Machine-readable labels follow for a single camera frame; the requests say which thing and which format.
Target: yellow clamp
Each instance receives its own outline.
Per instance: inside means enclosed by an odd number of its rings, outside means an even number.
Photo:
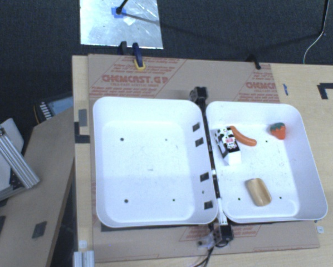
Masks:
[[[145,70],[145,63],[144,63],[144,61],[143,61],[143,66],[138,66],[138,63],[137,63],[136,59],[134,59],[133,61],[134,61],[134,65],[137,68],[137,70],[139,70],[139,71]]]

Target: hinged tray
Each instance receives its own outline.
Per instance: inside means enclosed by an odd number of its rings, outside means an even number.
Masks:
[[[213,141],[227,217],[238,223],[313,220],[327,204],[299,112],[290,105],[212,102],[210,131],[227,125],[257,139],[239,144],[242,163],[229,166]],[[206,224],[217,215],[203,118],[185,100],[104,97],[93,108],[96,207],[111,227]],[[269,133],[284,122],[287,137]],[[256,206],[246,182],[259,177],[272,202]]]

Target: aluminum sheet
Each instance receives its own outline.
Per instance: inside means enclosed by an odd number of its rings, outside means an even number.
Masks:
[[[80,0],[81,44],[118,46],[122,41],[131,47],[163,49],[156,0],[129,0],[123,14],[113,8],[123,0]]]

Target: dark carpet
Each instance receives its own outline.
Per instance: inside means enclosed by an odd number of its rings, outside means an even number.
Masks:
[[[252,53],[260,62],[302,63],[319,35],[324,2],[158,0],[164,49],[143,54],[244,61]],[[36,125],[33,104],[71,91],[72,55],[116,53],[80,44],[79,6],[79,0],[0,0],[0,122],[13,117],[25,139]],[[325,30],[307,63],[333,65],[333,0]]]

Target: wooden table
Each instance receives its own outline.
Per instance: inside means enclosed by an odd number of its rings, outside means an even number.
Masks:
[[[0,205],[0,267],[51,265],[74,175],[72,121],[68,109],[33,129],[25,160],[41,181]]]
[[[73,57],[75,121],[79,109],[89,107],[87,57]],[[329,211],[317,223],[324,228],[319,234],[320,248],[263,253],[228,254],[212,256],[209,266],[333,266],[333,90],[325,90],[328,99],[322,99],[317,85],[333,83],[333,66],[271,64],[280,101],[296,107],[303,118],[310,146],[325,191]],[[89,126],[80,127],[80,134],[88,135]],[[89,154],[88,144],[76,145],[76,156]],[[90,162],[76,158],[77,221],[79,251],[92,250],[91,176]],[[200,258],[186,257],[99,263],[98,267],[193,266]]]

